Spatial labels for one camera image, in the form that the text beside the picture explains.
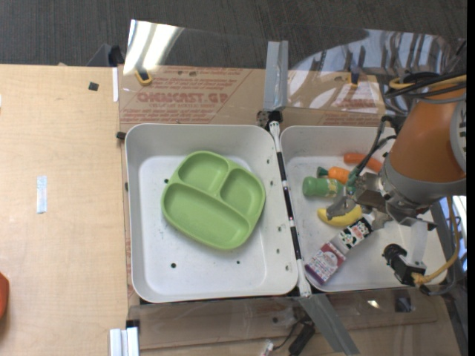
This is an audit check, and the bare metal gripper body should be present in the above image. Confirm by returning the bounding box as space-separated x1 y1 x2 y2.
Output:
351 171 438 227

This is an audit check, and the yellow banana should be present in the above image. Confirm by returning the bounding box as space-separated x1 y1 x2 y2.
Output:
316 203 363 228

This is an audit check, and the green bottle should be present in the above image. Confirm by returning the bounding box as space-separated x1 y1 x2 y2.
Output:
301 176 347 199

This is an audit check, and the white cow print bottle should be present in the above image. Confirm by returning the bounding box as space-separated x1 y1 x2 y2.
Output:
329 213 376 256

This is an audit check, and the orange carrot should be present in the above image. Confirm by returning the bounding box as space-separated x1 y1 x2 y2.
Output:
316 165 352 185

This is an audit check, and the orange sausage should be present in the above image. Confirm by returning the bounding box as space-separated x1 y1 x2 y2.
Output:
343 152 384 174

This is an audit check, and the white plastic tray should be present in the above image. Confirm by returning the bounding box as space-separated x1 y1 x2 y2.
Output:
124 122 300 304
278 125 448 294

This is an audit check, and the pink and white carton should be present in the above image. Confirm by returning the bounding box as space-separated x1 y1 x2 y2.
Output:
304 241 347 286

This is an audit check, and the thin black and white rod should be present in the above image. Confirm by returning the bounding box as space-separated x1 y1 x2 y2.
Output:
267 120 312 298

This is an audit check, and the green divided plate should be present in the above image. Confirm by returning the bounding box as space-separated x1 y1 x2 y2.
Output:
160 150 267 251

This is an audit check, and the brown cardboard board red print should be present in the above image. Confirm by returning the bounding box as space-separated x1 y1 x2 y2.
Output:
117 65 451 350

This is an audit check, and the black cylinder on white bracket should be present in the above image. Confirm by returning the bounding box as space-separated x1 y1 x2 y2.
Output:
381 219 428 287

